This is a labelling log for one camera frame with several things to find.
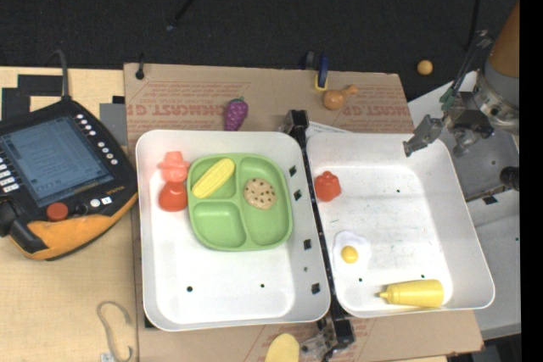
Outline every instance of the yellow bottle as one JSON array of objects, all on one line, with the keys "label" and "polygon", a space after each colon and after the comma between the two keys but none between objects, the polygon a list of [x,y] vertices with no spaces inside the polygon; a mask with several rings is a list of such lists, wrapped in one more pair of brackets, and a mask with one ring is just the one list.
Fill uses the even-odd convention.
[{"label": "yellow bottle", "polygon": [[386,298],[390,304],[438,308],[443,304],[444,291],[437,279],[424,279],[390,284],[379,297]]}]

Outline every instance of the yellow corn cob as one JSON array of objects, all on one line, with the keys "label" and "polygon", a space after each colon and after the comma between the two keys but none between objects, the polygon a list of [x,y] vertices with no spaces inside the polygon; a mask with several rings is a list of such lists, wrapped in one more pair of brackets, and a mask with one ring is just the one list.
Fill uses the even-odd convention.
[{"label": "yellow corn cob", "polygon": [[229,158],[224,158],[213,164],[193,186],[193,195],[203,199],[216,192],[234,173],[236,165]]}]

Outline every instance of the cookie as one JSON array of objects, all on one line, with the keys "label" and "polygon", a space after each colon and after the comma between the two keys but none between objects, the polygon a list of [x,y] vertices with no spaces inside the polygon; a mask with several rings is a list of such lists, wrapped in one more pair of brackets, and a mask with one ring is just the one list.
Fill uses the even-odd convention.
[{"label": "cookie", "polygon": [[251,178],[245,183],[244,198],[257,209],[269,209],[277,201],[273,186],[263,178]]}]

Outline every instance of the orange ball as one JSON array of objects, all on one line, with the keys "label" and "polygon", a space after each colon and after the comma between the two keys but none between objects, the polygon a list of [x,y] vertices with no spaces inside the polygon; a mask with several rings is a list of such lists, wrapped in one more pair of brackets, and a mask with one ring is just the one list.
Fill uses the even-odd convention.
[{"label": "orange ball", "polygon": [[432,71],[434,71],[434,66],[429,60],[423,59],[418,63],[417,71],[420,75],[429,75],[432,74]]}]

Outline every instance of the toy fried egg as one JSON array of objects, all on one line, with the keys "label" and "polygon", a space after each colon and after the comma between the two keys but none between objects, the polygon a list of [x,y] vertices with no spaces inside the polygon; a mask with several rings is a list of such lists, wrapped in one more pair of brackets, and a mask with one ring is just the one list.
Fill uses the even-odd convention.
[{"label": "toy fried egg", "polygon": [[370,242],[351,231],[341,231],[333,240],[333,268],[341,273],[362,273],[372,257]]}]

